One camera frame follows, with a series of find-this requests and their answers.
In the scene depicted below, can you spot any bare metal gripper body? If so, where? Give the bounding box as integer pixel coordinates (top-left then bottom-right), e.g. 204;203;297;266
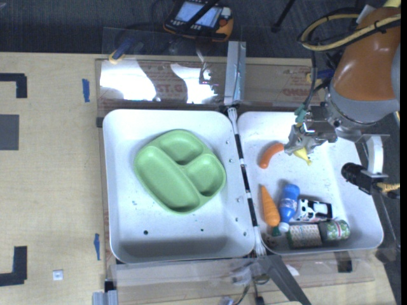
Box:
289;105;339;144

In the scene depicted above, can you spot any yellow banana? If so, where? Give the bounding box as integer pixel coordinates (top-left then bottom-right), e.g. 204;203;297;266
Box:
293;147;314;167

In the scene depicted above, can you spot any orange sausage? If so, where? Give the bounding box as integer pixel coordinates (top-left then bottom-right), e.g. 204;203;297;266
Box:
258;142;285;170

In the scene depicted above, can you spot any white plastic tray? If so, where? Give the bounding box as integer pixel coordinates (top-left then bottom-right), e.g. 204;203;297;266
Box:
237;111;385;256
102;108;257;264

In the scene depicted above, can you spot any blue bottle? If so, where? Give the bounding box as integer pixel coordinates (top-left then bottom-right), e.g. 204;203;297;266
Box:
277;184;301;234

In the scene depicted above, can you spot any black and white carton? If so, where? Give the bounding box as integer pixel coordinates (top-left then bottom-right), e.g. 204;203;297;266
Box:
292;198;335;224

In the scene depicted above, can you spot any orange carrot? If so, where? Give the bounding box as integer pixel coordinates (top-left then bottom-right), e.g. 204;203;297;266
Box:
260;184;282;238

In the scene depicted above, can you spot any green patterned can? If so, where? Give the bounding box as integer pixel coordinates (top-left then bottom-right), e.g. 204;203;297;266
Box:
318;219;352;243

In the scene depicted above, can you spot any green divided plate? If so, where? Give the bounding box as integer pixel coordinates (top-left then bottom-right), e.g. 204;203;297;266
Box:
132;128;227;215

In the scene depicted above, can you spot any black cylinder on white bracket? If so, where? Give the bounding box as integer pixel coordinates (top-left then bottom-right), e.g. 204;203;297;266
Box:
341;135;390;196

